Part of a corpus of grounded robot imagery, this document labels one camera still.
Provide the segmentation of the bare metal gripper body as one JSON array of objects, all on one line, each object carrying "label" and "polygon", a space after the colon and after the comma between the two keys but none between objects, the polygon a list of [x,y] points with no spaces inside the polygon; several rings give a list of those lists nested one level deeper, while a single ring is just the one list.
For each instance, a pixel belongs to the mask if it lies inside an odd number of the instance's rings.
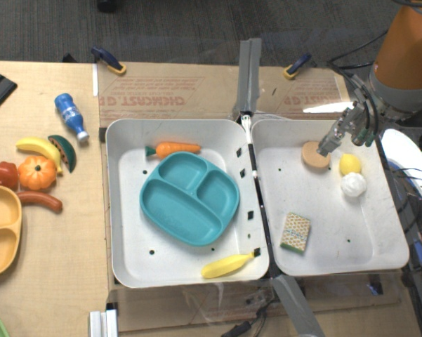
[{"label": "bare metal gripper body", "polygon": [[352,143],[364,143],[369,131],[369,107],[366,102],[354,102],[347,107],[329,132],[335,143],[341,143],[346,134],[351,136]]}]

